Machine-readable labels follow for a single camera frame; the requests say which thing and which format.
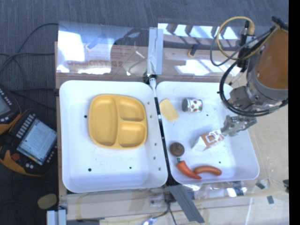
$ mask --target small carton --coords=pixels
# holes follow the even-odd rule
[[[192,149],[203,151],[222,140],[224,140],[224,136],[221,134],[220,129],[217,129],[201,135],[193,145]]]

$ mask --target white tray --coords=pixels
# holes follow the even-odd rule
[[[129,150],[102,148],[89,135],[90,102],[99,94],[132,96],[147,116],[145,143]],[[142,82],[68,81],[60,87],[62,179],[74,193],[155,188],[167,169],[151,88]]]
[[[199,136],[224,126],[226,115],[236,116],[222,105],[217,94],[218,88],[219,83],[203,82],[161,82],[157,85],[158,101],[169,99],[179,115],[173,121],[168,121],[162,115],[162,122],[171,174],[181,184],[252,180],[258,176],[259,165],[247,130],[234,137],[227,135],[223,141],[205,151],[192,150]],[[231,89],[225,84],[226,97],[229,97]],[[183,112],[181,104],[185,98],[200,98],[203,110]],[[200,165],[212,165],[221,169],[222,174],[201,173],[201,180],[182,174],[176,167],[177,158],[169,152],[173,142],[184,145],[185,153],[180,159],[185,160],[192,170]]]

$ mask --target yellow cable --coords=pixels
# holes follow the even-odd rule
[[[233,21],[233,20],[237,20],[237,19],[243,19],[243,20],[246,20],[246,21],[250,22],[249,28],[248,28],[248,34],[249,34],[249,35],[253,35],[253,34],[254,34],[254,31],[255,31],[255,25],[254,25],[254,22],[253,22],[250,18],[247,18],[247,17],[244,17],[244,16],[235,16],[235,17],[229,18],[229,19],[227,19],[225,22],[223,22],[223,23],[221,24],[221,26],[220,26],[218,32],[217,32],[216,42],[217,42],[217,45],[218,45],[218,47],[219,47],[221,53],[222,53],[224,56],[226,56],[226,57],[229,57],[229,55],[228,55],[227,53],[225,53],[225,51],[222,49],[222,46],[221,46],[220,41],[219,41],[219,35],[220,35],[221,30],[223,29],[223,27],[224,27],[227,23],[229,23],[229,22],[231,22],[231,21]]]

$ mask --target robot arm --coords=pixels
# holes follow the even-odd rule
[[[288,26],[278,18],[272,20],[275,26],[259,39],[253,38],[253,33],[241,35],[244,44],[240,43],[242,49],[238,58],[221,79],[221,100],[226,108],[238,115],[226,117],[221,129],[223,135],[236,135],[255,124],[256,117],[288,104]],[[227,99],[223,86],[234,66],[241,67],[241,72],[246,71],[247,83],[234,88]]]

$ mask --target yellow cheese wedge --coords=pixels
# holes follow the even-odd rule
[[[178,119],[178,113],[169,99],[164,99],[159,104],[161,114],[169,121]]]

